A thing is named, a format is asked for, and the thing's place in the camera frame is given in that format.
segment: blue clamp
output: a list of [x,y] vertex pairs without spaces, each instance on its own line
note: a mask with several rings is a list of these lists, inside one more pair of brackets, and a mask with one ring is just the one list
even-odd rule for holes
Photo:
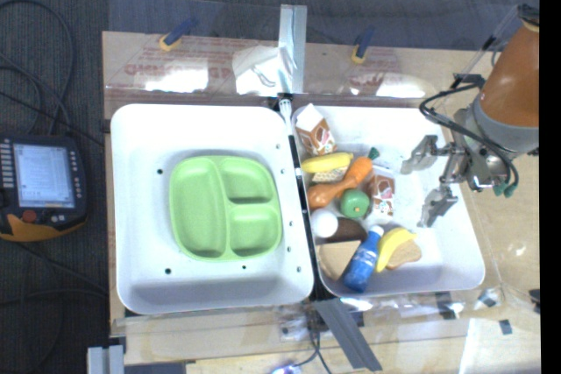
[[368,25],[366,29],[354,40],[354,50],[352,51],[351,60],[356,64],[362,64],[366,60],[366,49],[370,45],[372,36],[374,35],[374,27]]
[[181,42],[181,36],[189,34],[191,28],[195,27],[198,21],[195,18],[188,18],[177,25],[170,33],[160,38],[160,48],[169,52],[176,48]]

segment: display screen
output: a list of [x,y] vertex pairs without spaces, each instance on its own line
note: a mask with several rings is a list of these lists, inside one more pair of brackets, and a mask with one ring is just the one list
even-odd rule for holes
[[19,206],[74,208],[67,149],[14,144]]

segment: green ball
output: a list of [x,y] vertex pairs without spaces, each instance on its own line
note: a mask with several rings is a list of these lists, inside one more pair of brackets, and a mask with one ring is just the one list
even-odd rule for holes
[[370,198],[362,190],[349,188],[341,196],[341,213],[349,218],[364,216],[370,207]]

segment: corn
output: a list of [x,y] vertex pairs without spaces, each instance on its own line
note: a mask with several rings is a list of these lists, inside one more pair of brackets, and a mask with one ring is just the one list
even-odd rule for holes
[[306,159],[302,162],[301,168],[307,173],[329,172],[336,168],[348,166],[352,158],[353,154],[348,152],[324,154]]

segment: clear plastic sheet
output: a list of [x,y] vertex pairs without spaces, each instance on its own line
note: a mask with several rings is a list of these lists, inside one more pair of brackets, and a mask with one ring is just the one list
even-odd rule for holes
[[[495,52],[508,42],[515,27],[512,23],[501,27],[495,46],[481,51],[489,34],[497,30],[493,19],[506,18],[511,5],[459,11],[453,3],[434,0],[363,0],[350,2],[346,14],[333,17],[330,2],[299,2],[307,8],[306,43],[301,49],[286,39],[294,34],[279,33],[287,24],[281,8],[189,0],[111,0],[110,31],[104,36],[106,118],[128,102],[235,105],[244,103],[249,95],[266,104],[262,97],[275,97],[278,92],[294,94],[295,108],[309,102],[416,107],[421,99],[447,89],[455,72],[467,69],[488,75]],[[424,6],[425,14],[409,16],[411,2],[417,10],[419,4]],[[186,17],[196,17],[197,27],[164,54],[159,39]],[[375,26],[373,41],[365,61],[357,64],[351,58],[355,39],[369,24]],[[305,64],[299,60],[302,56]],[[302,85],[297,82],[293,88],[288,80],[298,71],[302,71]],[[249,83],[240,87],[237,81],[244,77]],[[473,96],[473,92],[458,95],[438,107],[451,115],[472,102]],[[470,332],[491,309],[503,308],[510,316],[520,308],[535,313],[530,291],[539,290],[540,279],[538,161],[522,156],[515,163],[527,177],[513,199],[497,198],[490,191],[475,194],[460,186],[485,261],[482,283],[464,291],[342,298],[350,312],[359,316],[369,343],[440,338],[469,342]],[[507,228],[494,225],[498,216],[508,222]],[[199,330],[207,338],[216,332],[225,339],[243,332],[253,335],[248,336],[252,342],[227,344],[219,354],[194,342],[187,358],[190,354],[205,358],[309,348],[308,303],[158,316],[134,315],[119,310],[118,301],[114,304],[111,334],[126,335],[132,342],[131,363],[173,359],[184,350],[185,341],[181,348],[166,346],[162,336],[173,339],[187,332],[189,338],[196,338]],[[529,326],[530,332],[536,332],[533,326]],[[325,348],[337,346],[328,329],[323,329],[322,337]],[[477,364],[462,350],[458,352],[460,363],[465,372],[475,372]]]

